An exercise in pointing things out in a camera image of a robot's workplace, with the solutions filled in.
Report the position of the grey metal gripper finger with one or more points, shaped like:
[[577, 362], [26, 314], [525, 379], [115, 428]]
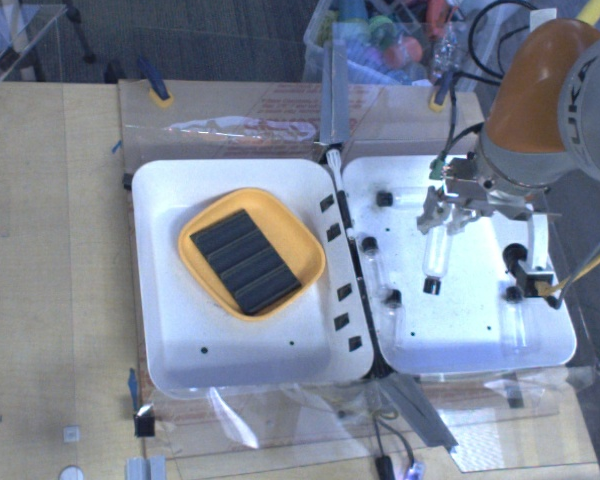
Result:
[[431, 213], [462, 217]]

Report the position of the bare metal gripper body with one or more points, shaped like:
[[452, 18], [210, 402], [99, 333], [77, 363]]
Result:
[[464, 177]]

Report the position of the clear plastic bottle black cap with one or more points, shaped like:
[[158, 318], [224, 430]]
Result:
[[370, 244], [436, 255], [394, 297], [513, 294], [384, 198]]

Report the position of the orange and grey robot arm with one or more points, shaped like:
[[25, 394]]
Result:
[[530, 103]]

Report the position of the white plastic tray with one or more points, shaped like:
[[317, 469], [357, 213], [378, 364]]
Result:
[[180, 348], [470, 328]]

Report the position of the yellow plate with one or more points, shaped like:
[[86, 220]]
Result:
[[300, 248]]

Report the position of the clear plastic storage bin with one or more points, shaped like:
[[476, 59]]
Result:
[[380, 33]]

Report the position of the black ribbed block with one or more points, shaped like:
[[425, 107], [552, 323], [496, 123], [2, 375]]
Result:
[[245, 262]]

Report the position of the brown cardboard board red print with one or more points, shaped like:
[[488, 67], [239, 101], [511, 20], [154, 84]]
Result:
[[220, 108]]

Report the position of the black cylinder on white bracket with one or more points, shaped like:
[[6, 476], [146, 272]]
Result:
[[529, 273]]

